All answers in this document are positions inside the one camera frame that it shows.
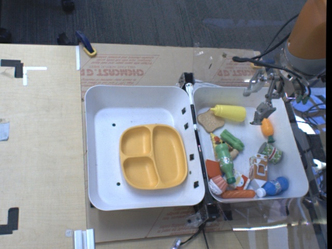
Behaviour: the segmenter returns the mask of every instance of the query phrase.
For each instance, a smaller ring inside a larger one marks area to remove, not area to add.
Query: cupcake
[[[215,195],[221,195],[226,191],[228,184],[226,180],[221,176],[215,176],[209,180],[209,188]]]

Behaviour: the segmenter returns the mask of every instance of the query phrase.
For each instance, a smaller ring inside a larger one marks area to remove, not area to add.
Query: chocolate milk carton
[[[268,157],[263,154],[255,154],[250,157],[249,179],[250,185],[257,190],[268,180]]]

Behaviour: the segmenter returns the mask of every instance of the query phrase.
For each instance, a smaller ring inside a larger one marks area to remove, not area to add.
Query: wooden surface
[[[47,67],[29,71],[27,86],[14,78],[13,68],[0,67],[0,119],[10,122],[9,140],[0,142],[0,225],[7,224],[9,208],[20,210],[18,230],[0,235],[0,248],[73,248],[66,231],[87,228],[75,47],[1,45],[0,59]],[[206,234],[209,247],[318,248],[308,213],[293,204],[297,213],[284,217],[282,223],[273,222],[269,215],[271,224],[266,228],[231,231],[239,223],[225,221],[229,231]],[[175,238],[99,243],[96,248],[170,248]],[[183,248],[206,248],[203,234]]]

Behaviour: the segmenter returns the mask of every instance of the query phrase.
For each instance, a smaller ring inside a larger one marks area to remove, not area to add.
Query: orange block
[[[209,179],[222,174],[218,161],[207,159],[205,161],[205,167]]]

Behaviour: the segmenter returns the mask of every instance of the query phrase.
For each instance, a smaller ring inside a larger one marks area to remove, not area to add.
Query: yellow divided plate
[[[120,161],[126,181],[138,189],[177,186],[188,171],[181,136],[165,124],[126,129],[120,138]]]

